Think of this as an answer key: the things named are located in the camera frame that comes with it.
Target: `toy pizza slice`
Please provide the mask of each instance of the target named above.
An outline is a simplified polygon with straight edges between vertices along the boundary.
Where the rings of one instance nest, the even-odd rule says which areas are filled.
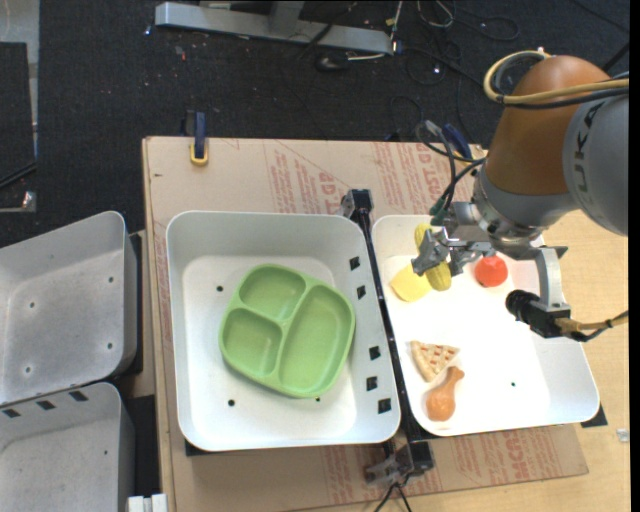
[[[411,356],[420,374],[427,382],[431,382],[458,355],[460,349],[450,345],[434,345],[413,340]]]

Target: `table surface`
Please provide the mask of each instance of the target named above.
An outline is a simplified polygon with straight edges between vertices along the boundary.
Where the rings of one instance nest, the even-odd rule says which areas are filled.
[[[235,151],[241,152],[244,147],[241,144],[236,144],[237,141],[233,140],[223,140],[222,142],[229,146],[235,145]],[[348,159],[348,155],[354,152],[358,153],[362,145],[366,143],[342,142],[332,145],[331,142],[328,142],[323,144],[325,145],[314,153],[315,163],[318,163],[318,158],[324,158],[326,166],[335,168],[337,161]],[[252,147],[250,146],[245,151],[254,151],[251,149]],[[179,457],[177,455],[179,451],[184,451],[184,446],[176,443],[175,436],[172,437],[172,429],[175,431],[177,428],[177,421],[175,404],[172,403],[175,396],[173,396],[172,386],[168,385],[168,382],[170,383],[173,374],[172,369],[164,362],[163,353],[167,347],[162,340],[162,329],[166,330],[167,326],[162,325],[159,314],[161,304],[158,287],[163,284],[158,282],[156,275],[158,260],[165,256],[157,252],[157,244],[154,243],[154,240],[163,235],[163,223],[166,224],[172,214],[181,210],[259,211],[255,210],[253,206],[253,201],[257,200],[256,196],[252,195],[250,190],[243,193],[244,185],[241,180],[237,180],[236,193],[232,198],[221,197],[220,190],[208,188],[219,187],[220,182],[197,177],[198,173],[207,172],[207,170],[195,168],[190,164],[188,157],[184,158],[185,154],[188,155],[188,147],[184,138],[153,137],[143,141],[146,240],[150,271],[149,303],[153,326],[152,343],[158,406],[161,483],[162,491],[169,497],[171,510],[177,510],[175,495],[178,488],[182,489],[181,492],[193,494],[194,499],[204,490],[199,487],[203,483],[193,477],[193,475],[197,475],[197,472],[181,474],[183,468],[176,460]],[[211,147],[210,155],[210,165],[213,165],[215,164],[216,152],[211,151]],[[343,163],[345,167],[349,167],[348,162]],[[340,172],[336,170],[334,176],[339,176]],[[369,176],[358,175],[357,170],[353,172],[356,172],[355,176],[361,177],[360,180],[356,180],[354,188],[369,188],[373,185],[368,182],[372,179]],[[184,173],[185,179],[174,181],[172,188],[158,187],[154,190],[159,178],[172,173]],[[345,178],[344,181],[350,185],[354,184],[353,176]],[[161,207],[158,203],[163,201],[171,205]],[[283,207],[273,203],[272,211],[286,207],[286,205]],[[569,247],[569,251],[561,259],[561,270],[564,295],[566,301],[572,306],[573,318],[582,322],[601,321],[612,318],[628,308],[627,238],[616,236],[600,228],[580,211],[571,212],[563,217],[545,232],[544,237],[548,245]],[[577,436],[589,468],[588,474],[415,496],[409,499],[412,509],[433,511],[490,510],[492,512],[511,512],[516,509],[521,512],[631,510],[630,443],[621,439],[621,431],[628,432],[630,427],[628,341],[628,326],[621,325],[604,332],[584,346],[607,419],[606,425],[598,427],[582,428],[576,425]],[[192,466],[197,465],[197,461],[190,462],[189,471],[193,469]],[[243,485],[250,486],[252,484],[247,481]],[[401,500],[394,499],[392,501],[393,503],[388,504],[385,509],[405,510]],[[317,510],[327,512],[372,511],[376,506],[377,502],[355,503]],[[256,510],[259,509],[259,504],[256,503]]]

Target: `yellow cable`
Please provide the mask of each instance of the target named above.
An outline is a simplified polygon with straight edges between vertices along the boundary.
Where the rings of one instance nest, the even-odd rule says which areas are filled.
[[[617,80],[608,80],[606,82],[594,82],[591,84],[582,84],[575,85],[572,87],[564,87],[562,89],[556,89],[554,91],[546,91],[539,92],[535,94],[525,94],[522,96],[513,96],[513,95],[504,95],[495,92],[491,86],[491,82],[493,80],[494,75],[500,69],[501,66],[508,60],[511,60],[514,57],[536,57],[540,60],[551,58],[552,55],[542,51],[542,50],[525,50],[521,52],[512,53],[511,55],[507,55],[506,57],[497,61],[489,71],[485,74],[483,87],[484,92],[489,99],[495,101],[496,103],[503,103],[505,105],[518,105],[523,103],[532,103],[534,101],[542,101],[548,100],[552,98],[558,98],[559,96],[567,96],[573,94],[579,94],[583,92],[594,92],[594,91],[602,91],[606,89],[619,89],[622,87],[629,87],[629,79],[617,79]]]

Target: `cardboard sheet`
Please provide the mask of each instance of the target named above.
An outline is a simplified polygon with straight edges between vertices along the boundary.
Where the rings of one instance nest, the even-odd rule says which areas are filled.
[[[364,468],[384,458],[380,446],[187,455],[176,419],[166,226],[187,210],[336,213],[344,193],[355,188],[371,190],[375,217],[426,214],[449,183],[448,162],[411,143],[210,139],[209,163],[196,167],[189,162],[189,142],[181,137],[151,137],[143,143],[147,229],[157,293],[158,403],[166,409],[159,415],[163,492],[178,512],[276,512],[339,505],[346,508],[336,510],[373,510],[373,504],[371,508],[349,504],[376,502],[386,492],[386,487],[364,480]],[[460,182],[456,199],[469,197],[471,183],[471,178]],[[405,489],[409,496],[589,472],[573,425],[438,438],[430,444],[436,468],[410,480]],[[618,464],[616,471],[621,474]],[[621,485],[623,492],[625,486],[628,489],[627,482]],[[578,482],[565,494],[592,487],[593,483]],[[477,510],[484,510],[483,496],[477,496]],[[503,508],[491,508],[510,510],[513,505],[505,502]],[[573,510],[569,503],[563,506],[556,510]]]

